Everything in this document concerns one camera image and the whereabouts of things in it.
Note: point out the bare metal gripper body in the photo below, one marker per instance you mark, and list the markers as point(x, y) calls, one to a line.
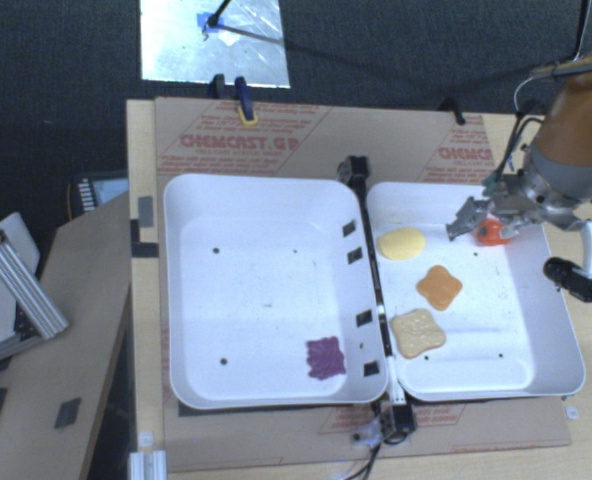
point(533, 200)

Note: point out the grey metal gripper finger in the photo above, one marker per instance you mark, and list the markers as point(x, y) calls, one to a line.
point(468, 217)
point(513, 227)

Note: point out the red toy tomato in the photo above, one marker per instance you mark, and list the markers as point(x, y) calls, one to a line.
point(491, 233)

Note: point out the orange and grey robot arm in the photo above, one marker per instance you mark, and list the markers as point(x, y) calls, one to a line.
point(578, 118)

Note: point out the yellow round biscuit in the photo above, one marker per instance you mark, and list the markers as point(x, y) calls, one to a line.
point(401, 243)

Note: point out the orange wavy biscuit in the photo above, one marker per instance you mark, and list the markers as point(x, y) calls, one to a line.
point(439, 288)

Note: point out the thin black and white rod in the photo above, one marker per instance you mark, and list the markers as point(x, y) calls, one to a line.
point(376, 278)

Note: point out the white plastic tray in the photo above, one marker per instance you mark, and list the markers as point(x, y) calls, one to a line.
point(486, 348)
point(261, 298)

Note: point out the beige wavy biscuit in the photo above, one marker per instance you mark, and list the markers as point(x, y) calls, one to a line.
point(417, 334)

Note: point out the brown cardboard board red print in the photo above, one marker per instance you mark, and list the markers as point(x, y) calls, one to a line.
point(296, 138)

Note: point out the purple toy grapes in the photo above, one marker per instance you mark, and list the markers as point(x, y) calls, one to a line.
point(326, 358)

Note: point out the black cylinder on white bracket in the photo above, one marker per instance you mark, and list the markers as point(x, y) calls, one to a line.
point(573, 275)

